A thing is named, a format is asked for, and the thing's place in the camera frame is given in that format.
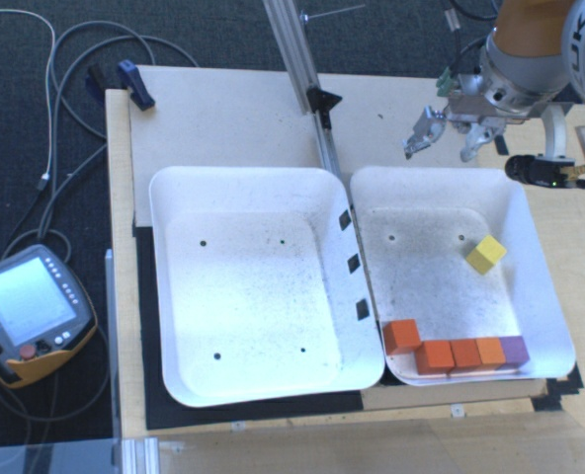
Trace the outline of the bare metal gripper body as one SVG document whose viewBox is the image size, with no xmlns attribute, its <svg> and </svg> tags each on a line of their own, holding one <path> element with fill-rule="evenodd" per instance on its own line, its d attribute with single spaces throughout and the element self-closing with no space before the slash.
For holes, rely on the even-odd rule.
<svg viewBox="0 0 585 474">
<path fill-rule="evenodd" d="M 532 91 L 498 74 L 444 76 L 444 116 L 454 125 L 504 126 L 537 118 L 553 92 Z"/>
</svg>

